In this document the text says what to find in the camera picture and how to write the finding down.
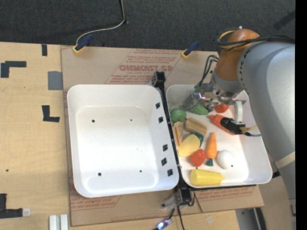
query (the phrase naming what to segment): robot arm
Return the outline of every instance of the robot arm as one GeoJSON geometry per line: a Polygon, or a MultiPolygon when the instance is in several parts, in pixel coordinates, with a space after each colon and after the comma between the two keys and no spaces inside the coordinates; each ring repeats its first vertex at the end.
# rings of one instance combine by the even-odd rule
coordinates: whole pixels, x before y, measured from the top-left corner
{"type": "Polygon", "coordinates": [[[231,33],[210,84],[225,104],[242,90],[248,93],[266,149],[283,178],[295,229],[295,41],[258,41],[259,35],[247,29],[231,33]]]}

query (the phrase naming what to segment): wooden table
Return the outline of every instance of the wooden table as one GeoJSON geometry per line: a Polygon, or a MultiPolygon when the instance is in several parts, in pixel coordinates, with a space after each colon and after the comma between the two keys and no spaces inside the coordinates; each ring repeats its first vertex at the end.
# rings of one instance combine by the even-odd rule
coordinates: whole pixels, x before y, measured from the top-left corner
{"type": "MultiPolygon", "coordinates": [[[[48,90],[47,73],[61,72],[60,46],[0,43],[0,62],[26,61],[26,68],[10,68],[0,78],[0,193],[7,209],[29,208],[31,215],[0,219],[2,230],[48,229],[48,216],[70,215],[63,91],[48,90]],[[42,105],[59,123],[43,122],[42,105]]],[[[163,218],[70,227],[78,230],[154,229],[163,218]]],[[[179,217],[167,229],[180,230],[179,217]]],[[[185,229],[238,230],[235,211],[183,217],[185,229]]]]}

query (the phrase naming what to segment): black hole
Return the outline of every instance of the black hole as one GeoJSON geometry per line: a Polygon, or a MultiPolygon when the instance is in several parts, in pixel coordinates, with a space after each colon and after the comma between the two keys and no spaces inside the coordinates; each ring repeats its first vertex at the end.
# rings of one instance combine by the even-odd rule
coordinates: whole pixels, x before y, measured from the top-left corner
{"type": "Polygon", "coordinates": [[[173,170],[172,170],[172,169],[170,169],[170,170],[167,171],[167,175],[168,175],[168,176],[171,176],[172,174],[173,174],[173,170]]]}
{"type": "Polygon", "coordinates": [[[162,163],[162,166],[164,166],[164,165],[167,163],[166,158],[163,158],[163,159],[161,160],[161,163],[162,163]]]}

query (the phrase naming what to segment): cardboard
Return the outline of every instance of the cardboard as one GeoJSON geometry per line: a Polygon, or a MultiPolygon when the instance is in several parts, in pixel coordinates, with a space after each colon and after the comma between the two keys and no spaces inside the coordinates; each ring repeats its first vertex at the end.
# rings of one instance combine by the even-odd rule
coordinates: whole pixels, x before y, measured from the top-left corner
{"type": "MultiPolygon", "coordinates": [[[[169,216],[170,211],[160,209],[160,202],[169,198],[172,190],[100,198],[84,198],[76,192],[66,95],[76,84],[147,84],[156,71],[165,72],[165,89],[174,84],[196,84],[207,57],[216,53],[193,51],[188,58],[180,54],[180,50],[102,47],[86,47],[75,54],[71,46],[61,48],[72,226],[169,216]]],[[[210,189],[198,191],[196,196],[198,202],[183,208],[183,215],[263,205],[258,186],[210,189]]]]}

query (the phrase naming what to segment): blue clamp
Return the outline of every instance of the blue clamp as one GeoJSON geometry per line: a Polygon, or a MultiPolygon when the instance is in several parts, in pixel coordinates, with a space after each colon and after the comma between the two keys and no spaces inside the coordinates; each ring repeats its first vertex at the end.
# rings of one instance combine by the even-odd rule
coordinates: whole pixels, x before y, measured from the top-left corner
{"type": "Polygon", "coordinates": [[[94,39],[94,35],[93,34],[89,34],[88,36],[86,36],[84,39],[81,40],[80,43],[78,43],[76,46],[74,46],[72,48],[72,50],[75,52],[75,53],[80,53],[81,51],[84,50],[84,46],[87,46],[89,45],[90,42],[92,42],[94,39]]]}
{"type": "Polygon", "coordinates": [[[194,44],[192,44],[190,47],[188,47],[186,50],[182,51],[181,56],[183,58],[188,58],[190,56],[190,53],[197,49],[200,45],[200,42],[196,41],[194,44]]]}

